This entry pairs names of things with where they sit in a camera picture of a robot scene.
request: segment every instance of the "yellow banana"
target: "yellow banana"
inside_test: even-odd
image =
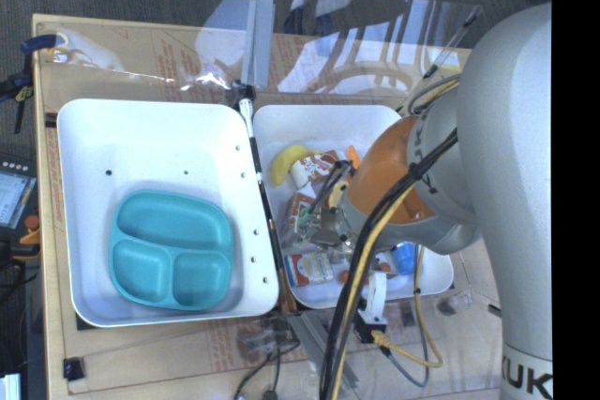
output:
[[[294,145],[286,147],[275,156],[271,163],[271,180],[273,180],[275,185],[283,184],[283,181],[296,160],[318,153],[318,151],[310,150],[306,145],[300,143],[295,143]]]

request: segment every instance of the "blue plate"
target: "blue plate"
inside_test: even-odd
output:
[[[140,304],[205,310],[229,289],[233,232],[214,203],[162,190],[137,190],[112,220],[109,267],[117,290]]]

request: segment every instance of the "screen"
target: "screen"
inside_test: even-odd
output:
[[[0,171],[0,227],[17,227],[35,184],[34,177]]]

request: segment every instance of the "black clamp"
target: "black clamp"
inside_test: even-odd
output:
[[[11,98],[19,103],[17,120],[15,123],[15,134],[21,132],[25,100],[34,94],[34,82],[32,76],[33,53],[42,49],[50,49],[61,43],[63,43],[63,39],[54,34],[46,34],[25,40],[21,44],[21,52],[25,55],[22,71],[9,75],[5,81],[0,82],[0,103],[5,100],[10,100]]]

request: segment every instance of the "yellow cable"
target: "yellow cable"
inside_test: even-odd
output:
[[[379,237],[380,232],[382,231],[385,224],[389,221],[390,217],[394,214],[396,209],[400,206],[400,204],[406,199],[406,196],[409,194],[411,190],[413,190],[414,185],[411,185],[407,188],[402,195],[400,195],[394,203],[390,206],[390,208],[383,214],[382,218],[377,222],[369,236],[367,237],[367,241],[365,242],[365,251],[363,252],[362,258],[359,260],[358,265],[356,266],[356,272],[354,276],[354,280],[352,282],[352,287],[350,289],[350,294],[348,297],[348,302],[346,303],[346,310],[344,312],[344,317],[342,319],[342,327],[341,331],[344,332],[346,330],[346,323],[348,322],[348,318],[351,315],[352,304],[354,302],[354,297],[358,293],[358,289],[360,288],[360,278],[363,276],[363,271],[366,269],[367,260],[369,257],[369,252],[371,251],[372,246],[375,244],[375,241]],[[346,359],[346,344],[340,346],[342,349],[340,356],[340,367],[337,370],[335,382],[332,390],[332,400],[338,399],[338,391],[339,385],[341,383],[342,372],[344,370],[343,365]]]
[[[431,340],[431,336],[429,335],[429,330],[428,330],[427,326],[425,325],[425,321],[423,319],[423,310],[421,308],[421,295],[418,293],[419,277],[421,276],[421,267],[423,265],[424,252],[425,252],[425,248],[421,247],[421,249],[419,251],[419,260],[418,260],[417,266],[416,266],[416,273],[414,275],[415,276],[414,303],[416,306],[416,315],[417,315],[417,317],[419,317],[419,323],[423,327],[423,333],[425,334],[425,338],[427,339],[427,342],[429,343],[429,346],[431,347],[431,350],[433,351],[433,353],[434,353],[435,357],[438,359],[438,361],[437,362],[428,362],[426,360],[422,360],[418,357],[415,357],[414,355],[412,355],[409,351],[405,350],[404,348],[400,348],[397,345],[394,345],[392,343],[392,341],[390,340],[390,338],[385,333],[383,333],[379,330],[371,331],[371,335],[373,335],[373,342],[376,343],[377,345],[379,345],[380,347],[390,348],[391,350],[396,351],[397,353],[404,355],[405,357],[408,357],[412,361],[420,363],[423,366],[438,368],[443,365],[442,356],[440,355],[440,352],[436,349],[433,341]]]

